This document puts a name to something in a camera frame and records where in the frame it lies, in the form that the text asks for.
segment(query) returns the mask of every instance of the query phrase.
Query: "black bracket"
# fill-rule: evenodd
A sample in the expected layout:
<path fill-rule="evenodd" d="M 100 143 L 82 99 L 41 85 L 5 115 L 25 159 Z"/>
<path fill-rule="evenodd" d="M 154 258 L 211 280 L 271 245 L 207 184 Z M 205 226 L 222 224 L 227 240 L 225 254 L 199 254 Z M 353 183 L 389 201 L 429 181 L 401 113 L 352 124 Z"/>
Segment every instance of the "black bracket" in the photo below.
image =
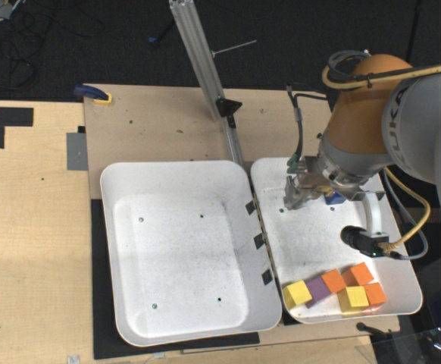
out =
<path fill-rule="evenodd" d="M 242 103 L 228 99 L 217 99 L 215 104 L 217 105 L 219 115 L 222 118 L 227 118 L 227 123 L 229 124 L 229 127 L 236 128 L 234 113 L 236 113 L 236 111 L 241 108 Z"/>

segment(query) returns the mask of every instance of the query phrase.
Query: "blue object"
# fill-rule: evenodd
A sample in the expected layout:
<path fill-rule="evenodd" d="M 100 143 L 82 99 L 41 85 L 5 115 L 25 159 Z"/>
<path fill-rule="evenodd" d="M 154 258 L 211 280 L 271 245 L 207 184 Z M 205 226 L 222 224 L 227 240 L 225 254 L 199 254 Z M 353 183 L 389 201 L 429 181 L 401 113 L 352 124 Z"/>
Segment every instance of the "blue object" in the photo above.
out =
<path fill-rule="evenodd" d="M 88 99 L 108 99 L 108 95 L 105 92 L 89 85 L 77 84 L 73 93 L 75 96 L 87 97 Z"/>
<path fill-rule="evenodd" d="M 327 205 L 339 205 L 346 200 L 344 196 L 341 196 L 337 192 L 334 192 L 330 197 L 327 197 L 326 195 L 324 195 L 324 197 Z"/>

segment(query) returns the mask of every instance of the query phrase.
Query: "cube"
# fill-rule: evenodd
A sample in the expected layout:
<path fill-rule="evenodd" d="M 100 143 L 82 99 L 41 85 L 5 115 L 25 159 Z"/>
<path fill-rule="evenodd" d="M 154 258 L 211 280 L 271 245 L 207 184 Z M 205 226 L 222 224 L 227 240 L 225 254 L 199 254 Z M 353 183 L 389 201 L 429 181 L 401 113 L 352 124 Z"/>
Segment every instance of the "cube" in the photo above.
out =
<path fill-rule="evenodd" d="M 347 286 L 364 286 L 374 280 L 365 262 L 354 265 L 342 273 Z"/>
<path fill-rule="evenodd" d="M 379 282 L 364 285 L 365 294 L 369 301 L 368 311 L 374 311 L 387 302 L 386 294 Z"/>
<path fill-rule="evenodd" d="M 311 294 L 305 281 L 297 281 L 283 288 L 283 297 L 286 308 L 291 310 L 297 305 L 308 302 L 311 299 Z"/>
<path fill-rule="evenodd" d="M 306 287 L 310 290 L 310 294 L 312 297 L 312 299 L 306 303 L 306 307 L 308 308 L 311 308 L 321 300 L 324 300 L 329 295 L 331 295 L 330 290 L 328 290 L 328 287 L 321 276 L 318 276 L 306 282 Z"/>
<path fill-rule="evenodd" d="M 331 293 L 338 293 L 347 286 L 342 275 L 336 268 L 321 275 L 321 278 L 324 280 Z"/>
<path fill-rule="evenodd" d="M 339 291 L 340 309 L 344 315 L 357 314 L 369 306 L 367 294 L 362 286 L 348 286 Z"/>

